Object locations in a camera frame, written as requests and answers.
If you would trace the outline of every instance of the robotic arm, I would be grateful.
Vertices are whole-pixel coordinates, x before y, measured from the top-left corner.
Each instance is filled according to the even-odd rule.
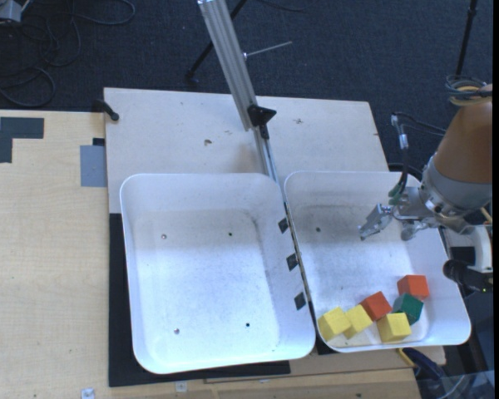
[[[493,289],[491,253],[483,246],[484,235],[477,234],[485,227],[469,224],[465,218],[492,205],[493,85],[478,87],[475,81],[458,79],[449,88],[451,101],[460,108],[424,168],[420,186],[406,186],[408,173],[404,169],[399,183],[388,194],[388,205],[377,204],[358,232],[365,240],[396,219],[402,225],[402,240],[410,240],[426,228],[447,228],[474,238],[479,241],[476,257],[482,261],[469,266],[448,260],[444,273],[458,283],[484,291]],[[392,123],[406,155],[408,141],[399,117],[393,115]]]

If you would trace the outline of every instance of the wooden table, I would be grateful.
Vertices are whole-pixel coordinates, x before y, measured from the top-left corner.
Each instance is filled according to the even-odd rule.
[[[376,140],[369,106],[355,105],[365,114],[365,135]],[[106,116],[0,111],[1,117],[43,118],[44,137],[13,139],[12,162],[0,164],[0,398],[77,399],[87,388],[95,398],[129,399],[420,397],[412,368],[394,350],[314,352],[292,361],[288,376],[264,380],[109,387],[109,200],[107,187],[82,186],[80,164],[80,147],[106,137]],[[380,166],[382,150],[374,146]],[[445,363],[442,347],[422,351]]]

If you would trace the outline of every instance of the toy block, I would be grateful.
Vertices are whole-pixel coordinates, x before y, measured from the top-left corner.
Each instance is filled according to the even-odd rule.
[[[382,342],[399,342],[412,334],[405,313],[388,313],[380,318],[376,324]]]
[[[392,305],[388,302],[382,291],[377,291],[369,297],[366,297],[360,305],[372,319],[377,321],[387,313],[392,312]]]
[[[409,293],[418,300],[429,296],[429,287],[425,275],[406,275],[398,280],[399,294]]]
[[[350,308],[345,315],[351,322],[351,327],[343,332],[347,338],[360,333],[373,323],[368,313],[360,304],[357,304],[354,308]]]
[[[324,340],[328,341],[351,327],[351,322],[341,308],[334,308],[318,318],[318,327]]]
[[[394,313],[405,313],[408,323],[413,325],[422,314],[423,302],[409,293],[403,293],[393,303]]]

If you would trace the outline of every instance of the empty white tray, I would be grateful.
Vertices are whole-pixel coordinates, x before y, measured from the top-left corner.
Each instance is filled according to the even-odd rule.
[[[412,334],[398,343],[382,343],[377,325],[347,339],[327,344],[338,352],[395,347],[455,345],[465,342],[471,324],[458,286],[446,278],[447,260],[436,229],[400,238],[397,220],[381,233],[361,241],[358,226],[377,203],[388,204],[388,192],[400,174],[390,172],[311,172],[290,175],[285,196],[303,261],[315,317],[340,306],[344,311],[382,291],[393,305],[397,281],[407,274],[427,277],[430,296],[424,300]],[[418,185],[409,176],[409,185]]]
[[[140,174],[121,186],[133,351],[154,373],[306,356],[315,331],[279,186]]]

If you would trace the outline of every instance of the black carpet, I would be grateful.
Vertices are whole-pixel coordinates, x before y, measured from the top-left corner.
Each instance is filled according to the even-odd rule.
[[[230,93],[196,0],[15,0],[0,19],[0,109],[90,111],[104,87]],[[240,0],[226,0],[232,10]],[[390,167],[402,160],[394,111],[447,128],[446,77],[493,82],[493,0],[249,0],[234,20],[257,96],[367,101]],[[408,131],[420,170],[440,136]]]

